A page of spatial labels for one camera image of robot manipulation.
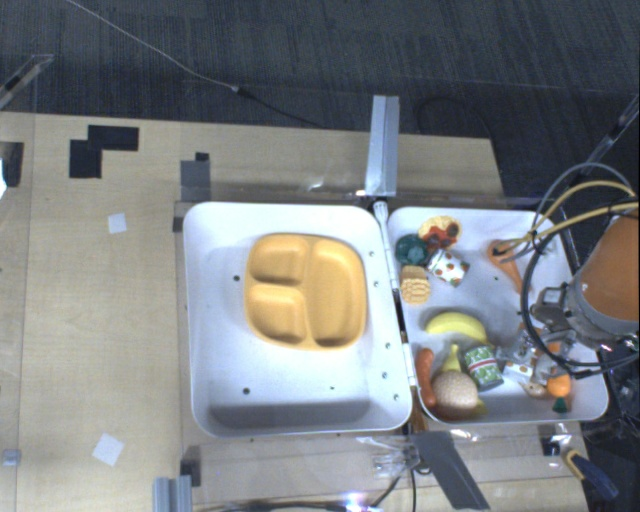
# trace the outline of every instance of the orange divided plate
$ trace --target orange divided plate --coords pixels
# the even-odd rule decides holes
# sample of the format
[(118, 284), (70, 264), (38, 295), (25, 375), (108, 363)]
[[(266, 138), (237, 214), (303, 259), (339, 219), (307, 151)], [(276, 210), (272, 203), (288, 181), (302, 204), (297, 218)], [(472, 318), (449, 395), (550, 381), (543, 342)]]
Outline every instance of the orange divided plate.
[(264, 236), (249, 254), (244, 309), (263, 340), (306, 350), (347, 347), (366, 321), (362, 261), (331, 238)]

